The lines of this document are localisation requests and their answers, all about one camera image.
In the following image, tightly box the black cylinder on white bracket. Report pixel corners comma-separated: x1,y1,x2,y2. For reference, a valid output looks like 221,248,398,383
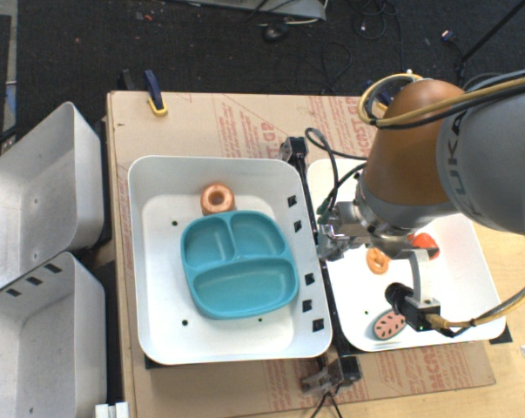
384,247,442,333

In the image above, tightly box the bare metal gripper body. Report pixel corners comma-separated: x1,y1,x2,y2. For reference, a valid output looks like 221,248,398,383
330,201,414,260

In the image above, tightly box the red toy food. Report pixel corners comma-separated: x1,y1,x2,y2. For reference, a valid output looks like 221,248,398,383
407,232,441,261

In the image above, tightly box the blue divided plate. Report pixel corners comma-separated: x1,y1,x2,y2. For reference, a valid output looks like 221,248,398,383
179,210,300,320

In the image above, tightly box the brown doughnut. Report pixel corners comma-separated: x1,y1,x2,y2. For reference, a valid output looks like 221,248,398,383
199,183,236,217

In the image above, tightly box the brown cardboard board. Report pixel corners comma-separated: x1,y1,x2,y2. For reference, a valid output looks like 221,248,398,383
106,91,498,418

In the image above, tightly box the orange pretzel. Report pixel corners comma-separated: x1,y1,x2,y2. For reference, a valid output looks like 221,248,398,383
366,247,392,275

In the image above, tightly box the black block with wires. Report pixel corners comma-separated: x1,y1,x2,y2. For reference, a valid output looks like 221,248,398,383
278,136,311,165
300,355,362,394

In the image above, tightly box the white plastic tray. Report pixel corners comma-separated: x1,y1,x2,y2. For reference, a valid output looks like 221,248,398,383
0,100,105,300
127,154,334,367
306,158,508,354
0,251,109,418

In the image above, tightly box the black computer mouse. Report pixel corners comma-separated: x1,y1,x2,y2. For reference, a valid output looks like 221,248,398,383
261,20,290,43

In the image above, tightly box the watermelon slice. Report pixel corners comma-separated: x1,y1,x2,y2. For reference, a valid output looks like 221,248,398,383
371,309,408,343

